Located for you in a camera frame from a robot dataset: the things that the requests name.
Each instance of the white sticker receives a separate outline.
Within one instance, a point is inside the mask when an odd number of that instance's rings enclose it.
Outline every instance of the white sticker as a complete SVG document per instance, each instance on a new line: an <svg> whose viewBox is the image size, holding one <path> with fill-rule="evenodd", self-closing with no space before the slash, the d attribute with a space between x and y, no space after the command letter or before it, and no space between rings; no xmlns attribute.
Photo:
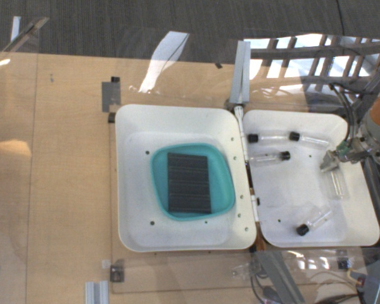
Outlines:
<svg viewBox="0 0 380 304"><path fill-rule="evenodd" d="M111 267L111 260L106 259L101 262L101 266L103 269L109 269Z"/></svg>

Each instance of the wooden surface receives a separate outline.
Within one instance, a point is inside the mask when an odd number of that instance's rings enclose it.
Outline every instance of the wooden surface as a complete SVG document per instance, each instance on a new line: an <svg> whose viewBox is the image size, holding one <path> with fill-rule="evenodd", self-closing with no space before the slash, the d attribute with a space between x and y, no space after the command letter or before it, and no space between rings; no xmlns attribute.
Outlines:
<svg viewBox="0 0 380 304"><path fill-rule="evenodd" d="M36 96L34 73L23 80L28 64L8 68L9 90L0 96L13 102L0 117L0 303L83 303L86 281L108 280L102 261L112 259L111 240L119 241L111 234L101 83L118 76L124 91L139 89L149 61L40 54ZM229 65L177 64L158 79L159 95L123 92L122 102L174 104L188 96L184 104L196 106L212 89L201 105L222 107L231 78ZM166 100L171 90L176 99ZM111 304L218 301L256 303L250 288L110 293Z"/></svg>

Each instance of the teal bowl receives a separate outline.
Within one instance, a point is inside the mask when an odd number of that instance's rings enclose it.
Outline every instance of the teal bowl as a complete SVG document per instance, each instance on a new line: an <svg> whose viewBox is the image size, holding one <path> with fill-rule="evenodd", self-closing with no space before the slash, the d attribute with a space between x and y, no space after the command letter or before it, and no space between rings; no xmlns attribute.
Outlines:
<svg viewBox="0 0 380 304"><path fill-rule="evenodd" d="M211 213L175 213L168 211L168 153L207 157ZM228 212L234 206L235 192L231 173L221 152L212 145L192 143L159 149L151 158L151 175L159 207L171 219L180 221L209 219Z"/></svg>

